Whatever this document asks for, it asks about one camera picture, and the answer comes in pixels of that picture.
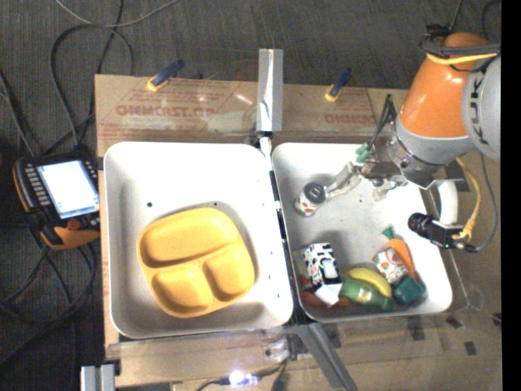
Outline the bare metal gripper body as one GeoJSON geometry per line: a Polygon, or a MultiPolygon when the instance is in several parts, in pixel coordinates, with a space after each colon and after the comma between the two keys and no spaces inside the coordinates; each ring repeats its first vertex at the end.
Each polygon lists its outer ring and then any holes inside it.
{"type": "Polygon", "coordinates": [[[359,147],[361,174],[375,186],[413,183],[422,189],[434,181],[439,165],[429,164],[408,152],[400,142],[377,140],[359,147]]]}

